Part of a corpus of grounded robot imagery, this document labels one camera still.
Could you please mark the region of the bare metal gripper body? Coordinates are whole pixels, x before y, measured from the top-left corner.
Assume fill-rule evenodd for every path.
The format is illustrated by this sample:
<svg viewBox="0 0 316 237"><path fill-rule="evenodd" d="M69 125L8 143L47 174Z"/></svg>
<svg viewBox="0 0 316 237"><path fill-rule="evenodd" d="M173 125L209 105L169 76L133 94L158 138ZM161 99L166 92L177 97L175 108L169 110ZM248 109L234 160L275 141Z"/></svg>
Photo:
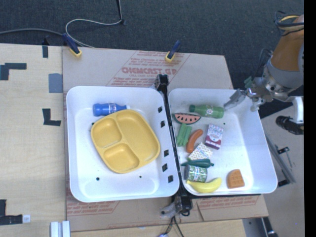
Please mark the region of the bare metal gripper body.
<svg viewBox="0 0 316 237"><path fill-rule="evenodd" d="M246 95L255 104L264 104L274 99L286 102L289 98L288 90L270 75L262 75L246 81Z"/></svg>

